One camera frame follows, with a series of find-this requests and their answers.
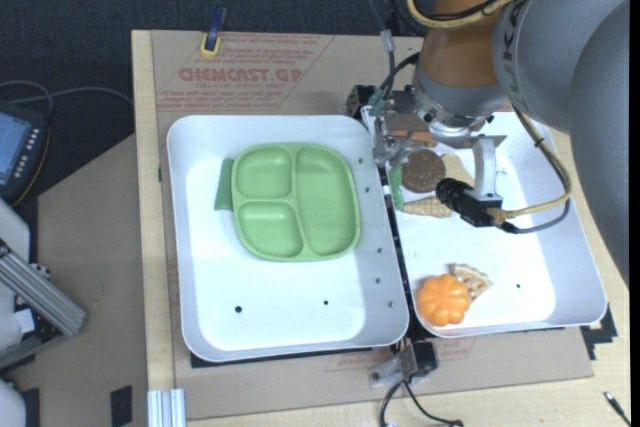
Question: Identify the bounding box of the green divided plate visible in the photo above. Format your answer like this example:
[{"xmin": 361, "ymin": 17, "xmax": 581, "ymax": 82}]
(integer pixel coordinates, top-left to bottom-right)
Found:
[{"xmin": 214, "ymin": 142, "xmax": 362, "ymax": 263}]

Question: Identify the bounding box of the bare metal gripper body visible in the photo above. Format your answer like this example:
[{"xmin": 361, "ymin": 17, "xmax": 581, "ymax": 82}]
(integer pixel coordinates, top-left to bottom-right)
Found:
[{"xmin": 372, "ymin": 87, "xmax": 508, "ymax": 155}]

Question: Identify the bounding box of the white plastic tray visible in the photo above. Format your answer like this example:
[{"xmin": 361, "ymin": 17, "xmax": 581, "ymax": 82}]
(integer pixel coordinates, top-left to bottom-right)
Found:
[
  {"xmin": 383, "ymin": 110, "xmax": 609, "ymax": 339},
  {"xmin": 166, "ymin": 114, "xmax": 411, "ymax": 363}
]

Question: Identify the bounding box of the orange pumpkin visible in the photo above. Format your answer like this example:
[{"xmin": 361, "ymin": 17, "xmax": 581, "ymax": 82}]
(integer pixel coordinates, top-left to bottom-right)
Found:
[{"xmin": 416, "ymin": 273, "xmax": 472, "ymax": 329}]

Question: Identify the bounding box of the green bean pod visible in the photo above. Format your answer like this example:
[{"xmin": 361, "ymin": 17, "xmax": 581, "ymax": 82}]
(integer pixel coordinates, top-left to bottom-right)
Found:
[{"xmin": 390, "ymin": 164, "xmax": 406, "ymax": 212}]

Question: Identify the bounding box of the brown round biscuit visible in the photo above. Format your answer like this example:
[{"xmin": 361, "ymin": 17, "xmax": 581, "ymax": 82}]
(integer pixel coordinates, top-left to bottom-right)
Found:
[{"xmin": 400, "ymin": 148, "xmax": 447, "ymax": 195}]

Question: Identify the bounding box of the beige pizza slice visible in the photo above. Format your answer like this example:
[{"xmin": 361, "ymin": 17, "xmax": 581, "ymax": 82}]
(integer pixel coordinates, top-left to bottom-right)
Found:
[{"xmin": 448, "ymin": 262, "xmax": 494, "ymax": 302}]

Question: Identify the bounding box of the beige ice cream cone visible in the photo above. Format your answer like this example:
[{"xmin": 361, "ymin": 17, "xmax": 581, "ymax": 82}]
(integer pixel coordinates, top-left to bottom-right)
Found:
[{"xmin": 401, "ymin": 195, "xmax": 454, "ymax": 220}]

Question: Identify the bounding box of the brown cardboard board red print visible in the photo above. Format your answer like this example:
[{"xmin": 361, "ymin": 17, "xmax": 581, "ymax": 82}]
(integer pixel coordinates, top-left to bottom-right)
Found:
[{"xmin": 149, "ymin": 30, "xmax": 596, "ymax": 421}]

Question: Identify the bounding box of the black block with thin wires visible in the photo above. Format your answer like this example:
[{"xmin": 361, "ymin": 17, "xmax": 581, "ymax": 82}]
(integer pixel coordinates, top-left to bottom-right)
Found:
[{"xmin": 368, "ymin": 339, "xmax": 440, "ymax": 389}]

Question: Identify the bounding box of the thin black and white rod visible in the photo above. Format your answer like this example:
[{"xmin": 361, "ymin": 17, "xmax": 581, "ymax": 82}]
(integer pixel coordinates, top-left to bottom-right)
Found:
[{"xmin": 381, "ymin": 164, "xmax": 417, "ymax": 342}]

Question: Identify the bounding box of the black cylinder on white bracket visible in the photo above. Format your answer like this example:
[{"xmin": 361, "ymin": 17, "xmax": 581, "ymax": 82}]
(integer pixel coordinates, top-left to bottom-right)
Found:
[{"xmin": 435, "ymin": 135, "xmax": 507, "ymax": 229}]

